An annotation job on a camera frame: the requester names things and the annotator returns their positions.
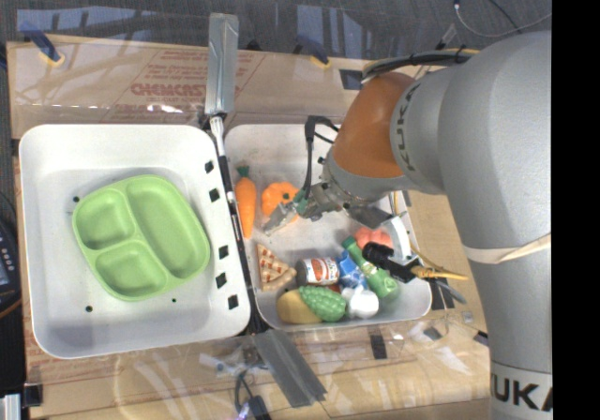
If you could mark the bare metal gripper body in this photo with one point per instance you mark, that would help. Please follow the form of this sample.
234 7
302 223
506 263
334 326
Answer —
323 202

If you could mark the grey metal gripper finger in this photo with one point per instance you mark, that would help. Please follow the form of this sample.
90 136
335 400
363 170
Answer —
287 207
274 223

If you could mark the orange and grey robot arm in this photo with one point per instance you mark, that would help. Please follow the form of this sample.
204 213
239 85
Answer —
492 165

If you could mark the orange pumpkin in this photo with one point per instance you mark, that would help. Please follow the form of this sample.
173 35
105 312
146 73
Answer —
274 195

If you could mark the orange carrot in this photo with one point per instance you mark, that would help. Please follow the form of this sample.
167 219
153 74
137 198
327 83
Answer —
246 202

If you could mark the white plastic tray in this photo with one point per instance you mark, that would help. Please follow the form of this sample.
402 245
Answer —
56 240
319 240

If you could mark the pizza slice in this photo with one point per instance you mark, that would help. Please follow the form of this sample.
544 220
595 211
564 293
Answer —
269 268

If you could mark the pink toy food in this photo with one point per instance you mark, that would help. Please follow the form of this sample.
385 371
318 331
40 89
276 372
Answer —
370 236

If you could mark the small orange and white can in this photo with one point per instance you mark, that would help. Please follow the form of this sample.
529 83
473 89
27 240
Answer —
321 271

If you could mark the blue carton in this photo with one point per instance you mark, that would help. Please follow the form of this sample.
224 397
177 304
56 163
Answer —
349 270

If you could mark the yellow lemon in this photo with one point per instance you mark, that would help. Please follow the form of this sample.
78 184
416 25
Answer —
290 308

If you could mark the green bottle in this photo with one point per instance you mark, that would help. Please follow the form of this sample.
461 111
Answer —
377 275

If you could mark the green grapes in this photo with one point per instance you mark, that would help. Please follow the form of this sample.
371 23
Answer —
323 304

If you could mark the white bottle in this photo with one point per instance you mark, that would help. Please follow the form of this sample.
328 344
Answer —
363 303

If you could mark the brown cardboard board red print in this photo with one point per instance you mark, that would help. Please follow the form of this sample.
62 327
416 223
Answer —
290 76

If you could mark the green divided plate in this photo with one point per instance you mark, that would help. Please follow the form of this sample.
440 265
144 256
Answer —
140 235

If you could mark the black cylinder on white bracket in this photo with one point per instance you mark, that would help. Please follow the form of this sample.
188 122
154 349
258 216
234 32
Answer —
385 255

